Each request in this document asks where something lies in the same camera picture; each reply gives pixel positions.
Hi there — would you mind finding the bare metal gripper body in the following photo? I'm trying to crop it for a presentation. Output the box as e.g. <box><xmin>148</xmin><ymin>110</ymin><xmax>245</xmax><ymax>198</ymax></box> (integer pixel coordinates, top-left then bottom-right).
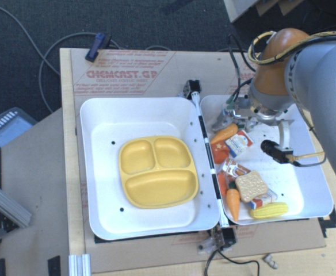
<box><xmin>222</xmin><ymin>94</ymin><xmax>286</xmax><ymax>127</ymax></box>

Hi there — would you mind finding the orange carrot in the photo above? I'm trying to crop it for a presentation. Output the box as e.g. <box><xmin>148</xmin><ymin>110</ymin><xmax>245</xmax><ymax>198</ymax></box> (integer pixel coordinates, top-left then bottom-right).
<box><xmin>226</xmin><ymin>187</ymin><xmax>241</xmax><ymax>223</ymax></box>
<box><xmin>209</xmin><ymin>122</ymin><xmax>239</xmax><ymax>145</ymax></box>

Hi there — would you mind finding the white carton with blue print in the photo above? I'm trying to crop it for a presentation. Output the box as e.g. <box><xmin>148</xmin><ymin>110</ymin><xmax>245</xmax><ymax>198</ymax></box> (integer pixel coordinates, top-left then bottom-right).
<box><xmin>224</xmin><ymin>129</ymin><xmax>254</xmax><ymax>159</ymax></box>

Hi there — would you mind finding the red packet with yellow stars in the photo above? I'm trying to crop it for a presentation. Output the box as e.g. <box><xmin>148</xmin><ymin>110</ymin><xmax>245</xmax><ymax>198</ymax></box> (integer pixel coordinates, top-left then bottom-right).
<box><xmin>210</xmin><ymin>141</ymin><xmax>231</xmax><ymax>165</ymax></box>

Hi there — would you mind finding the thin black and white rod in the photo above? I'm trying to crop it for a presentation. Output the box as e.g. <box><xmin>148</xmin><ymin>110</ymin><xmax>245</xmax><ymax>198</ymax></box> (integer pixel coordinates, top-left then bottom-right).
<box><xmin>191</xmin><ymin>91</ymin><xmax>229</xmax><ymax>227</ymax></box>

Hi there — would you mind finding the orange rounded toy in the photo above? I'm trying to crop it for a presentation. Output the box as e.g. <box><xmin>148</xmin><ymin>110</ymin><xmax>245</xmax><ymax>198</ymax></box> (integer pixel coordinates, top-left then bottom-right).
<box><xmin>217</xmin><ymin>172</ymin><xmax>230</xmax><ymax>197</ymax></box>

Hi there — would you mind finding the beige bread slice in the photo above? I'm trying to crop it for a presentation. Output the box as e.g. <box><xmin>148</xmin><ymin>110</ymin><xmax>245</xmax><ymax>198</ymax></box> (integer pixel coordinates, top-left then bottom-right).
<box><xmin>235</xmin><ymin>170</ymin><xmax>269</xmax><ymax>204</ymax></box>

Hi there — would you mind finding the white plastic tray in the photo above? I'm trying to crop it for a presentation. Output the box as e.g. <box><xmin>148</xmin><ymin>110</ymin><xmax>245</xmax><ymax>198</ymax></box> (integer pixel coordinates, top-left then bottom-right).
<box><xmin>199</xmin><ymin>94</ymin><xmax>335</xmax><ymax>227</ymax></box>
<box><xmin>79</xmin><ymin>96</ymin><xmax>222</xmax><ymax>241</ymax></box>

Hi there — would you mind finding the white orange and blue carton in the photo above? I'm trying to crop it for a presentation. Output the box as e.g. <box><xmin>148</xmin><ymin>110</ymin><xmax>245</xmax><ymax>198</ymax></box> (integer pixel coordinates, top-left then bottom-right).
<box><xmin>247</xmin><ymin>188</ymin><xmax>278</xmax><ymax>210</ymax></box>

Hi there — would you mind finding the yellow corn cob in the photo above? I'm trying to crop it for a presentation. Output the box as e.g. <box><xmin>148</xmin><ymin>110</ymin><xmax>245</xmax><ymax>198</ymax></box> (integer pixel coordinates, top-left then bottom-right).
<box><xmin>249</xmin><ymin>201</ymin><xmax>289</xmax><ymax>220</ymax></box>

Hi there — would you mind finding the yellow divided plate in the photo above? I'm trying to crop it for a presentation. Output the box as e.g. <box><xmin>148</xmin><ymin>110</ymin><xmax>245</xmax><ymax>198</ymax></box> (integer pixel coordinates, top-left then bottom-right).
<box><xmin>118</xmin><ymin>135</ymin><xmax>200</xmax><ymax>210</ymax></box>

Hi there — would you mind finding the brown cardboard board red print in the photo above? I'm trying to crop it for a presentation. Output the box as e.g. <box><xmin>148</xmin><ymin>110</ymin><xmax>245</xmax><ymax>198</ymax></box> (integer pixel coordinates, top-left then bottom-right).
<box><xmin>70</xmin><ymin>48</ymin><xmax>327</xmax><ymax>274</ymax></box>

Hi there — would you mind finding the black cylinder on white bracket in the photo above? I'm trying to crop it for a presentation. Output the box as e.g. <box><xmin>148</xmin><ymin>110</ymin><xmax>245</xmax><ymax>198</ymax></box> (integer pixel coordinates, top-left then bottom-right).
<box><xmin>260</xmin><ymin>119</ymin><xmax>295</xmax><ymax>164</ymax></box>

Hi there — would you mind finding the black block with thin wires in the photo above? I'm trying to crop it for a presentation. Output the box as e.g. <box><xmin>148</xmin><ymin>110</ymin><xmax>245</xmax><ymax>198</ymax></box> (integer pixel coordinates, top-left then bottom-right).
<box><xmin>198</xmin><ymin>225</ymin><xmax>238</xmax><ymax>254</ymax></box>
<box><xmin>181</xmin><ymin>79</ymin><xmax>202</xmax><ymax>99</ymax></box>

